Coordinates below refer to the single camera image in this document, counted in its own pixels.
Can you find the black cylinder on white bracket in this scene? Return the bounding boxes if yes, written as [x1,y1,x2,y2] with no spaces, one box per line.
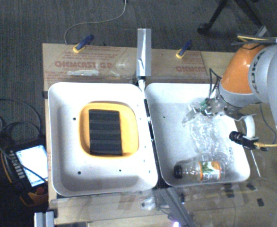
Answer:
[228,113,260,151]

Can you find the white plastic tray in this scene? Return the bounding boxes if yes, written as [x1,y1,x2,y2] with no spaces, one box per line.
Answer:
[47,81,159,197]
[144,82,251,188]

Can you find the brown cardboard board red print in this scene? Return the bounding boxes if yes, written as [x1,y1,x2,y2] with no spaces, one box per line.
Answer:
[42,43,277,225]

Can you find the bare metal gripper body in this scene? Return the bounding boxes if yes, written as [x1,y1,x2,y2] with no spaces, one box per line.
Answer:
[199,97,227,118]

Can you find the orange plate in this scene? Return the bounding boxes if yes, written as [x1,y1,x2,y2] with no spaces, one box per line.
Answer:
[78,100,139,158]

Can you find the clear bottle with orange label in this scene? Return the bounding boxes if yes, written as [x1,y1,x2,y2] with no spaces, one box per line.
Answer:
[173,160,226,183]

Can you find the black ribbed block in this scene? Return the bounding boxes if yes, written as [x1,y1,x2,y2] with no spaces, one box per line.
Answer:
[88,109,123,157]

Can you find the crumpled clear plastic bottle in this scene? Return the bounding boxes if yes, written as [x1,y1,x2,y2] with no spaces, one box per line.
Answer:
[187,102,234,166]

